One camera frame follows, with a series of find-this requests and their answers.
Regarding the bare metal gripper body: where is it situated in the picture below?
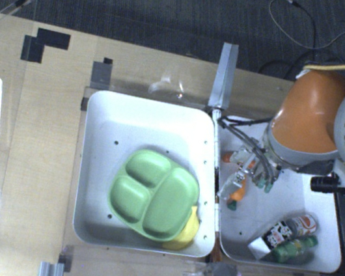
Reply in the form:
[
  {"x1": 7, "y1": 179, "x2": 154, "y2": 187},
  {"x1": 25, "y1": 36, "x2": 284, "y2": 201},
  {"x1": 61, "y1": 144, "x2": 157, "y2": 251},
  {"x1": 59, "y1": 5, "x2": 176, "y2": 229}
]
[{"x1": 230, "y1": 143, "x2": 286, "y2": 186}]

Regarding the orange carrot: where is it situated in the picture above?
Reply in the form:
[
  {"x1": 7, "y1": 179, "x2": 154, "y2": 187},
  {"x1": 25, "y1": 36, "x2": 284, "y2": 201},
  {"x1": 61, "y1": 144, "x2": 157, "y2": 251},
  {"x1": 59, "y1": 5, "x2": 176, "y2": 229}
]
[{"x1": 225, "y1": 174, "x2": 249, "y2": 213}]

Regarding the white plastic tray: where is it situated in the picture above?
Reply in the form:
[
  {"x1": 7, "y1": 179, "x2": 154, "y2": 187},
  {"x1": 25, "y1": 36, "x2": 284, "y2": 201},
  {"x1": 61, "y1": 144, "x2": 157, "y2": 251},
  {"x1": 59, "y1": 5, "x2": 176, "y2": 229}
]
[
  {"x1": 194, "y1": 112, "x2": 345, "y2": 276},
  {"x1": 62, "y1": 87, "x2": 239, "y2": 266}
]

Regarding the yellow bowl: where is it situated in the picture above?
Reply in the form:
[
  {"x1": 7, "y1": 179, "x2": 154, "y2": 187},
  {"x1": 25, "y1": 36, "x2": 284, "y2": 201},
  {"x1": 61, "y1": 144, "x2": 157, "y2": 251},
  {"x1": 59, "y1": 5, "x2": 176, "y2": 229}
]
[{"x1": 160, "y1": 200, "x2": 204, "y2": 256}]

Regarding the black and white cow carton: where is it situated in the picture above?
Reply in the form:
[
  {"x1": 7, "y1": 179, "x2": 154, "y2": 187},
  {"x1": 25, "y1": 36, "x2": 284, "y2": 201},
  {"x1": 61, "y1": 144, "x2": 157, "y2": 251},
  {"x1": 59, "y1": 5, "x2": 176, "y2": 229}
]
[{"x1": 245, "y1": 214, "x2": 296, "y2": 266}]

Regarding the white and orange can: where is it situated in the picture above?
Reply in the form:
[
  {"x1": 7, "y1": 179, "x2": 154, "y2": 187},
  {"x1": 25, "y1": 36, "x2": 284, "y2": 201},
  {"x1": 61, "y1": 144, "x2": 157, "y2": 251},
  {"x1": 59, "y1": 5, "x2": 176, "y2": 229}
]
[{"x1": 284, "y1": 211, "x2": 320, "y2": 241}]

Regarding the green divided plate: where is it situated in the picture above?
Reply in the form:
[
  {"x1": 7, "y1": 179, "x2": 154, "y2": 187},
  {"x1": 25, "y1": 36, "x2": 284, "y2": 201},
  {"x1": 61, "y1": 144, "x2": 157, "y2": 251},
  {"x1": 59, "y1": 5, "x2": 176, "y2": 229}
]
[{"x1": 101, "y1": 143, "x2": 207, "y2": 248}]

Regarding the green bottle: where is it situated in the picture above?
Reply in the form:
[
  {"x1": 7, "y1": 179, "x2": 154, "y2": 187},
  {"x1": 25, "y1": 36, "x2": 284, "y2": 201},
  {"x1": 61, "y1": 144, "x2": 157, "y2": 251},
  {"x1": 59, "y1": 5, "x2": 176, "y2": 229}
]
[{"x1": 270, "y1": 228, "x2": 320, "y2": 270}]

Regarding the black cylinder on white bracket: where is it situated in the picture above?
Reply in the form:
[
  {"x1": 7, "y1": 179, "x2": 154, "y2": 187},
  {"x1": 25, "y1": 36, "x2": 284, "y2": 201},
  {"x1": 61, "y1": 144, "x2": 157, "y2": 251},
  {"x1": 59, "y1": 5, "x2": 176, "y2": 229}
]
[{"x1": 308, "y1": 154, "x2": 345, "y2": 198}]

